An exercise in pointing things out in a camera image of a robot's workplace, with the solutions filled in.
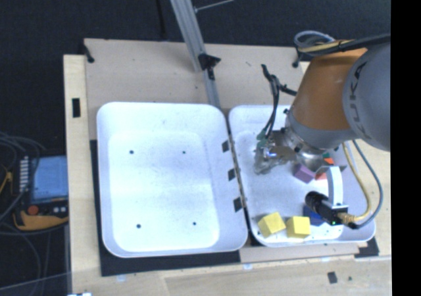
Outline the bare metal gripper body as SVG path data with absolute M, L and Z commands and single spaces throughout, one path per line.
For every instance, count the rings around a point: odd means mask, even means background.
M 262 149 L 265 159 L 279 158 L 278 166 L 292 162 L 316 171 L 322 165 L 324 150 L 305 142 L 292 128 L 273 130 L 263 137 Z

